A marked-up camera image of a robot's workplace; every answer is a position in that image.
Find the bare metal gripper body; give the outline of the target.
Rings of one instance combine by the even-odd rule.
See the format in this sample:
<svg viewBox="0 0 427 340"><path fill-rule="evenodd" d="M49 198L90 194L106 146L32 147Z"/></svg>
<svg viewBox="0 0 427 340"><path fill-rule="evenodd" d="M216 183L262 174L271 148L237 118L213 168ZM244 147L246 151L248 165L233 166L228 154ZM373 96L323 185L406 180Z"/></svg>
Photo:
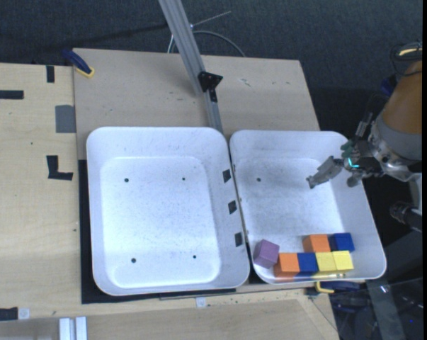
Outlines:
<svg viewBox="0 0 427 340"><path fill-rule="evenodd" d="M400 156L386 142L372 135L366 140L354 137L343 144L341 150L343 167L351 174L362 174L363 179L387 175L409 182L422 177L421 161Z"/></svg>

